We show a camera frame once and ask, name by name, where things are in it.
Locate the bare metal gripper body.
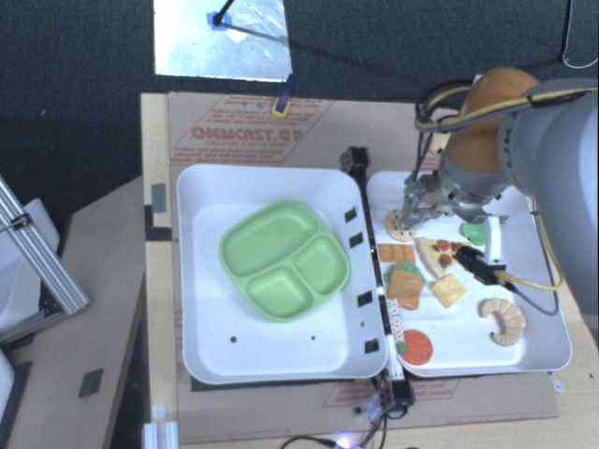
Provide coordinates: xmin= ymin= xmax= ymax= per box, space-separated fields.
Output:
xmin=404 ymin=172 xmax=510 ymax=225

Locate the tan chocolate chip biscuit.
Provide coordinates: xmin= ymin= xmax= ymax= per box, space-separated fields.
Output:
xmin=384 ymin=209 xmax=417 ymax=243

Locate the orange waffle biscuit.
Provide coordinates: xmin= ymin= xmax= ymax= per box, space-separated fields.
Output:
xmin=377 ymin=243 xmax=417 ymax=264

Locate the pizza slice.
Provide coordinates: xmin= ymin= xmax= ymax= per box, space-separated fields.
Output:
xmin=415 ymin=236 xmax=470 ymax=280

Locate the thin black and white rod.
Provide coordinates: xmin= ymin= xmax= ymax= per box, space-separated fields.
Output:
xmin=354 ymin=169 xmax=404 ymax=384

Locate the green broccoli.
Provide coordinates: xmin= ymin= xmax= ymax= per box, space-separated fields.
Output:
xmin=458 ymin=221 xmax=489 ymax=248

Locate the orange bread sandwich with lettuce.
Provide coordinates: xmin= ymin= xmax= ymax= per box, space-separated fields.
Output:
xmin=383 ymin=260 xmax=428 ymax=312

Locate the yellow cheese cracker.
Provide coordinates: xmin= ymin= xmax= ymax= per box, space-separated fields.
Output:
xmin=430 ymin=273 xmax=469 ymax=310

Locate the white orange patterned packet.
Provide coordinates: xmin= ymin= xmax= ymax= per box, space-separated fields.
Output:
xmin=387 ymin=297 xmax=407 ymax=355

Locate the red tomato slice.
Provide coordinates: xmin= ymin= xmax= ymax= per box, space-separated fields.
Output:
xmin=397 ymin=328 xmax=434 ymax=366

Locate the white plastic tray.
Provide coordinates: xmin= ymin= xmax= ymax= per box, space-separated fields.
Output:
xmin=176 ymin=163 xmax=390 ymax=385
xmin=366 ymin=170 xmax=574 ymax=379

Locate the tan croissant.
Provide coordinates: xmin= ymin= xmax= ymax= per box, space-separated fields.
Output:
xmin=477 ymin=297 xmax=528 ymax=347

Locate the green divided plate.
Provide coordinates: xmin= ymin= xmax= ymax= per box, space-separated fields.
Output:
xmin=218 ymin=199 xmax=353 ymax=324

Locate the brown cardboard board red print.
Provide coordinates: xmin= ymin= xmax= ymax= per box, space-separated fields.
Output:
xmin=167 ymin=92 xmax=561 ymax=444

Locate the black cylinder on white bracket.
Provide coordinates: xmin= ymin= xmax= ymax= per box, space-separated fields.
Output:
xmin=455 ymin=215 xmax=509 ymax=286

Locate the black block with thin wires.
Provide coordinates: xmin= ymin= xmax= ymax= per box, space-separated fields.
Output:
xmin=340 ymin=146 xmax=372 ymax=174
xmin=389 ymin=376 xmax=416 ymax=407

